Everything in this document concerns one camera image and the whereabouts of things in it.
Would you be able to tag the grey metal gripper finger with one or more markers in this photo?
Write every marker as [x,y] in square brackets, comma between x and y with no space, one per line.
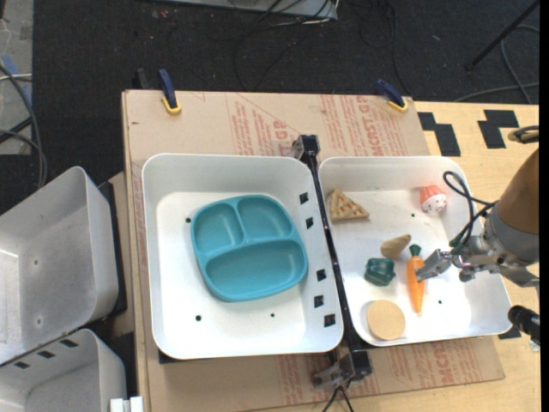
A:
[434,264]
[471,274]

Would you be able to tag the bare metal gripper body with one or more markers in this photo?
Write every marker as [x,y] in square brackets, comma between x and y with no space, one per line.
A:
[489,253]

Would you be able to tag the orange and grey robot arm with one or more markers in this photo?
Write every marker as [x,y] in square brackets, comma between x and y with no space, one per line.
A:
[521,195]

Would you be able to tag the orange carrot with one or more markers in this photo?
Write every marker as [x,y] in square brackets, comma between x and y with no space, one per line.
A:
[416,294]

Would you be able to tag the white plastic tray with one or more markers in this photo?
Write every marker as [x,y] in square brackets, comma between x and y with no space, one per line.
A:
[73,376]
[180,324]
[56,251]
[463,316]

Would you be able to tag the tan bread piece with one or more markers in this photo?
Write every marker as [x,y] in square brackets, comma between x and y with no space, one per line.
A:
[394,247]

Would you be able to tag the green toy pepper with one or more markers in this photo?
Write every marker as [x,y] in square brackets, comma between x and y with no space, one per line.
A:
[379,273]

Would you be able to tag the pink and white cupcake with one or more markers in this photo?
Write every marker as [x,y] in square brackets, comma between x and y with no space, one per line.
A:
[433,199]

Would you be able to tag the round tan biscuit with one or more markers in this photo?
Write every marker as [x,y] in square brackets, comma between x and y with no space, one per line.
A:
[386,320]

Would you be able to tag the thin black rod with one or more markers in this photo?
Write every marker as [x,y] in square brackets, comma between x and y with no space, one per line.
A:
[332,247]

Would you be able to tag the tan pizza slice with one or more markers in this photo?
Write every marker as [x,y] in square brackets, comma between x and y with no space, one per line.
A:
[343,208]

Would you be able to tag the blue divided plate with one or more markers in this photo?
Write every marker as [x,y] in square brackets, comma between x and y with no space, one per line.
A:
[253,268]

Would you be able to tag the brown cardboard board red print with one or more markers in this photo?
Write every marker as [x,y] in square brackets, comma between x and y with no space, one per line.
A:
[240,122]

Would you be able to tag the black cylinder on white bracket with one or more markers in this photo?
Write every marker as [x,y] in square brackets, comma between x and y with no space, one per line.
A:
[524,318]

